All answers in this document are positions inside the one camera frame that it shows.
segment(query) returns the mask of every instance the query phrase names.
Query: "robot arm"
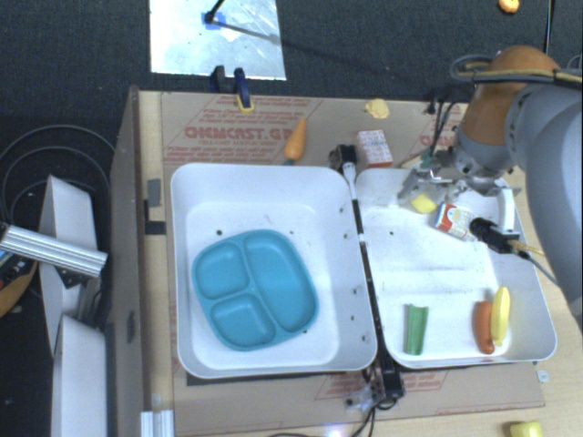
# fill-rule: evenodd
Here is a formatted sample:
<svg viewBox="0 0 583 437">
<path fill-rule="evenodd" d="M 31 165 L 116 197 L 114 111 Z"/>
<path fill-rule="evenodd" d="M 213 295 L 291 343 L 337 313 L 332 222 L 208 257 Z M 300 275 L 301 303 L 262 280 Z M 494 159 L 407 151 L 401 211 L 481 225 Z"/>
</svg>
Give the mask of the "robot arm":
<svg viewBox="0 0 583 437">
<path fill-rule="evenodd" d="M 483 72 L 501 74 L 500 84 L 478 85 L 455 145 L 425 157 L 404 182 L 399 199 L 413 203 L 412 199 L 437 188 L 446 200 L 455 200 L 467 188 L 484 196 L 503 197 L 507 190 L 496 180 L 519 165 L 526 172 L 528 205 L 538 238 L 583 329 L 580 77 L 578 89 L 558 82 L 503 82 L 505 74 L 526 69 L 552 77 L 557 75 L 558 65 L 531 47 L 515 46 L 501 52 Z M 516 237 L 507 226 L 493 228 L 494 233 L 490 228 L 482 230 L 484 233 L 477 236 L 498 238 L 502 241 L 499 248 Z"/>
</svg>

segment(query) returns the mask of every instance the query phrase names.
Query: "black carpet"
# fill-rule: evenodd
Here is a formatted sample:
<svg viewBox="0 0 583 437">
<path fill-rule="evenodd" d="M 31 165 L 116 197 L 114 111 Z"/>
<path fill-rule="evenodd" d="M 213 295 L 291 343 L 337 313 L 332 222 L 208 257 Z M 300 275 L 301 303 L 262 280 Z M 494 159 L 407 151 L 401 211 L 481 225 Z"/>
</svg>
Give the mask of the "black carpet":
<svg viewBox="0 0 583 437">
<path fill-rule="evenodd" d="M 512 16 L 497 0 L 276 1 L 288 80 L 251 81 L 257 94 L 424 99 L 450 83 L 448 67 L 459 56 L 542 47 L 547 22 L 547 0 L 521 0 Z M 550 54 L 562 66 L 581 52 L 582 14 L 583 0 L 557 0 Z M 0 0 L 0 154 L 25 132 L 53 124 L 86 127 L 115 144 L 132 84 L 207 91 L 205 78 L 149 72 L 148 28 L 148 0 Z M 48 132 L 16 147 L 0 163 L 0 179 L 11 161 L 47 144 L 77 147 L 109 168 L 107 149 L 88 135 Z M 47 173 L 89 181 L 106 248 L 103 184 L 65 152 L 15 169 L 8 205 Z M 15 222 L 33 228 L 41 201 L 42 187 L 26 193 Z M 21 304 L 20 314 L 0 320 L 0 436 L 42 437 L 50 430 L 52 362 L 41 300 L 28 291 Z"/>
</svg>

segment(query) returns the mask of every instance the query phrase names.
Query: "red and white box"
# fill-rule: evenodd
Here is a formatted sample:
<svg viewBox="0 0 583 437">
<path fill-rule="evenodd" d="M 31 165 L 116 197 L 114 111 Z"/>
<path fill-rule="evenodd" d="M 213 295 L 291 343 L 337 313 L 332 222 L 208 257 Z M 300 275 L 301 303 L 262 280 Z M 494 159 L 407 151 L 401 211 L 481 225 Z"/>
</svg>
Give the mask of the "red and white box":
<svg viewBox="0 0 583 437">
<path fill-rule="evenodd" d="M 393 164 L 393 156 L 381 129 L 359 131 L 356 145 L 366 168 L 390 167 Z"/>
</svg>

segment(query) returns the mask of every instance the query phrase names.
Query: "blue plate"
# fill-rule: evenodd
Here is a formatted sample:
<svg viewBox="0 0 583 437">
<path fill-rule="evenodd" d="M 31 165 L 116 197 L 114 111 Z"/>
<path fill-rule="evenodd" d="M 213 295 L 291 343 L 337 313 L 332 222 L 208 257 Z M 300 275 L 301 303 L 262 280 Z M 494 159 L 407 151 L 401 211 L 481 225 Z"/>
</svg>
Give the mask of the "blue plate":
<svg viewBox="0 0 583 437">
<path fill-rule="evenodd" d="M 308 270 L 276 231 L 249 231 L 205 248 L 191 276 L 210 326 L 234 350 L 288 340 L 306 331 L 318 313 Z"/>
</svg>

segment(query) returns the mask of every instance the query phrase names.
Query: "sausage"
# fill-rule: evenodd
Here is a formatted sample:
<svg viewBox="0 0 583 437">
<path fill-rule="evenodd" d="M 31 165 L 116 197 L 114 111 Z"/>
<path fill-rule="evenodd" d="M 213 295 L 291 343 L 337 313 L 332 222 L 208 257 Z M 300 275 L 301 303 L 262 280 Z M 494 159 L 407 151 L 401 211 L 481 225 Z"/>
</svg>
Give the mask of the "sausage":
<svg viewBox="0 0 583 437">
<path fill-rule="evenodd" d="M 474 334 L 477 347 L 484 354 L 494 352 L 494 343 L 490 332 L 490 319 L 492 318 L 492 303 L 490 301 L 478 302 L 474 316 Z"/>
</svg>

